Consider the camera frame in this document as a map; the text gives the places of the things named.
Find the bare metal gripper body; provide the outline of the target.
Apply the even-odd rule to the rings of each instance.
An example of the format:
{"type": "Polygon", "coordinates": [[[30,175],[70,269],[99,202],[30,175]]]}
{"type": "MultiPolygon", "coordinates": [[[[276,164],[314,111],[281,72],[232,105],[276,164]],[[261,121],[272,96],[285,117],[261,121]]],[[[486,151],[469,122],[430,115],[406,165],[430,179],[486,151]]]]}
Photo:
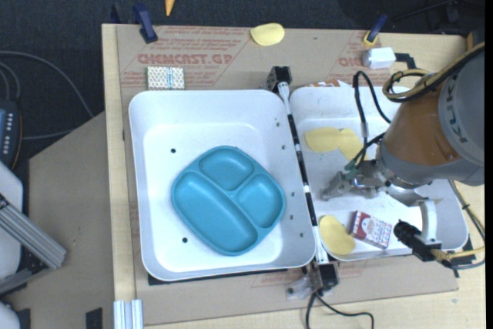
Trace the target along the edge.
{"type": "Polygon", "coordinates": [[[394,186],[386,171],[377,159],[363,160],[358,164],[351,161],[344,167],[346,190],[367,198],[376,197],[378,193],[389,193],[394,186]]]}

